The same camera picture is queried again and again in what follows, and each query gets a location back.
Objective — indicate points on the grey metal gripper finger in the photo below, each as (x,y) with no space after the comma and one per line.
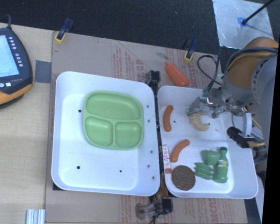
(218,111)
(196,105)

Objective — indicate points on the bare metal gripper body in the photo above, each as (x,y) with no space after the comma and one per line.
(217,99)

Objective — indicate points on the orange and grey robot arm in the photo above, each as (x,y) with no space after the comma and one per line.
(241,69)

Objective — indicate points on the beige croissant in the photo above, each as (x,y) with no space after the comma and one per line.
(198,123)

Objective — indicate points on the orange squeeze bottle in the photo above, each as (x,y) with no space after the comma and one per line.
(176,75)

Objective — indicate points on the thin black and white rod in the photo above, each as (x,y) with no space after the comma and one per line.
(158,120)

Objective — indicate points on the green apple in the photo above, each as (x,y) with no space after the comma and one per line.
(210,156)

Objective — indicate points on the white packet red print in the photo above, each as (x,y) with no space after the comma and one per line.
(166,152)

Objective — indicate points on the green bottle yellow label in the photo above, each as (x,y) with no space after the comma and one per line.
(221,169)

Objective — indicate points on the white plastic tray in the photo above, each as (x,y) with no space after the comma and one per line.
(100,169)
(238,167)

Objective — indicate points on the green pea pods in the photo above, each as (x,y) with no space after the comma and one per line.
(203,171)

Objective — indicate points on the brown round biscuit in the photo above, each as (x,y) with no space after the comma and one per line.
(183,177)

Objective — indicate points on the green divided plate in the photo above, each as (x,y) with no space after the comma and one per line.
(114,111)

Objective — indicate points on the brown cardboard board red print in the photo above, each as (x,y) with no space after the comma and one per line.
(86,54)

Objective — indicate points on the black cylinder on white bracket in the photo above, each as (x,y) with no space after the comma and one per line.
(238,137)

